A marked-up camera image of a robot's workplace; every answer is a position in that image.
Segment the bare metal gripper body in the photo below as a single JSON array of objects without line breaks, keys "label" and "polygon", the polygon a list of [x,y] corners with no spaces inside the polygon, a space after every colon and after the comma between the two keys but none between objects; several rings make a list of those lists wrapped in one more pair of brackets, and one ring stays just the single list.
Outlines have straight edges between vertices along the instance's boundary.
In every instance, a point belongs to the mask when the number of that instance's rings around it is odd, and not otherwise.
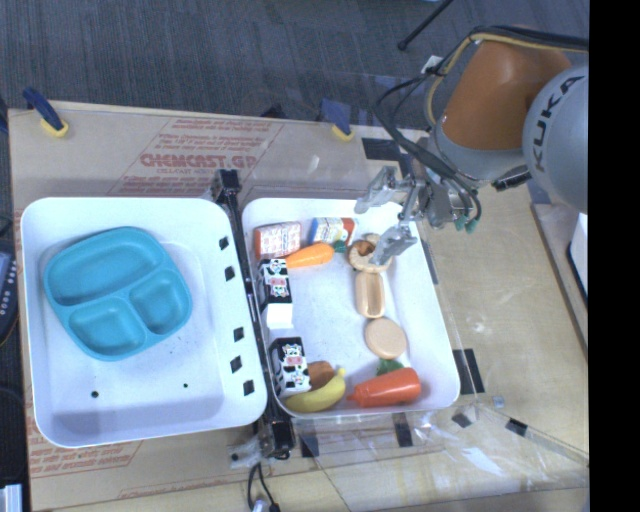
[{"label": "bare metal gripper body", "polygon": [[399,225],[408,229],[411,222],[427,221],[434,229],[452,223],[456,230],[474,230],[475,196],[455,180],[407,176],[398,183],[405,193]]}]

